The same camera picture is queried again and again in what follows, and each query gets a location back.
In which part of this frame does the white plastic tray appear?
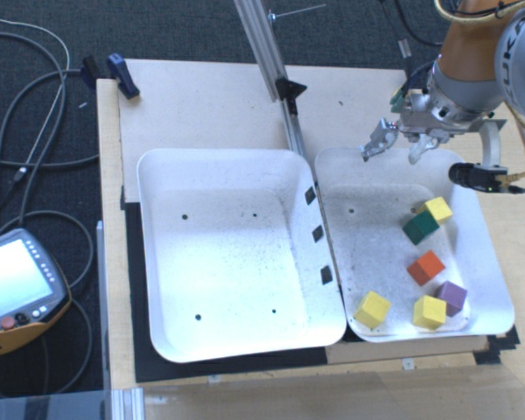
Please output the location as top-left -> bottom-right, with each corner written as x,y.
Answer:
313,146 -> 517,344
136,147 -> 348,364

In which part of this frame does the yellow cube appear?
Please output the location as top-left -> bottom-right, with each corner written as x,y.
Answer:
353,290 -> 392,330
416,196 -> 454,227
411,294 -> 448,332

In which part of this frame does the orange cube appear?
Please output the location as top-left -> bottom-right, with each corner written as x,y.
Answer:
406,249 -> 447,287

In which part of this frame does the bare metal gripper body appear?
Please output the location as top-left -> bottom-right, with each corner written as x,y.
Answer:
396,92 -> 492,144

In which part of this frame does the black cylinder on white bracket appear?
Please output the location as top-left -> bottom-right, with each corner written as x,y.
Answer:
447,118 -> 509,193

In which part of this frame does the purple cube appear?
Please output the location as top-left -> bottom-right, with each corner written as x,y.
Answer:
433,280 -> 469,319

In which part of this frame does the pale wood board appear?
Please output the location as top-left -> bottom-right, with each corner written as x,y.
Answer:
117,58 -> 491,366

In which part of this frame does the green cube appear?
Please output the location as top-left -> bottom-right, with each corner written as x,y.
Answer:
402,210 -> 441,247

